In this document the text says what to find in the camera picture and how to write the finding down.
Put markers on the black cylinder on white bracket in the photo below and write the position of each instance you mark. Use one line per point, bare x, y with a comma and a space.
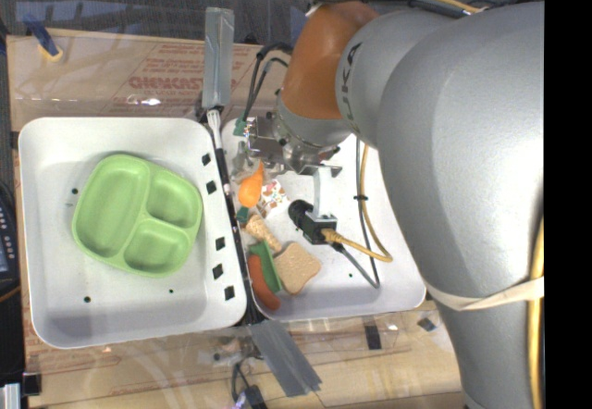
309, 222

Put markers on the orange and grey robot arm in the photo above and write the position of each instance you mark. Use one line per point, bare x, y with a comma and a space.
444, 157

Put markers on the black block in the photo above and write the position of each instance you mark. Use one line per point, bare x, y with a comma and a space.
254, 397

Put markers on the orange carrot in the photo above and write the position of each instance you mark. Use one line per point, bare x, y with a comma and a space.
250, 192

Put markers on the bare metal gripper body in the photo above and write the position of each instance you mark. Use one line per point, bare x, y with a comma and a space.
296, 156

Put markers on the green divided plate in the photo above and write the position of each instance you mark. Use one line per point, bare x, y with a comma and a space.
115, 208

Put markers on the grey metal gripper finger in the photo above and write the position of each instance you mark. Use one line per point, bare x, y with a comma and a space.
272, 169
242, 162

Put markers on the beige waffle cone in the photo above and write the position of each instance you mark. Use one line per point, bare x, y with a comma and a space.
261, 231

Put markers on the brown bread slice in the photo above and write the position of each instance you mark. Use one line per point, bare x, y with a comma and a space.
296, 267

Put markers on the white plastic tray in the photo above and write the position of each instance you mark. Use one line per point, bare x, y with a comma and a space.
55, 222
342, 277

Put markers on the green pea pod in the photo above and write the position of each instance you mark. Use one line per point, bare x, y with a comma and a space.
268, 266

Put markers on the white patterned packet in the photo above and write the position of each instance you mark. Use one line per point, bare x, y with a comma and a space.
274, 198

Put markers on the brown cardboard board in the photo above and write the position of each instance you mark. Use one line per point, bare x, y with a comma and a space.
115, 69

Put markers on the red sausage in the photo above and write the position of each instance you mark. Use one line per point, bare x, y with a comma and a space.
261, 284

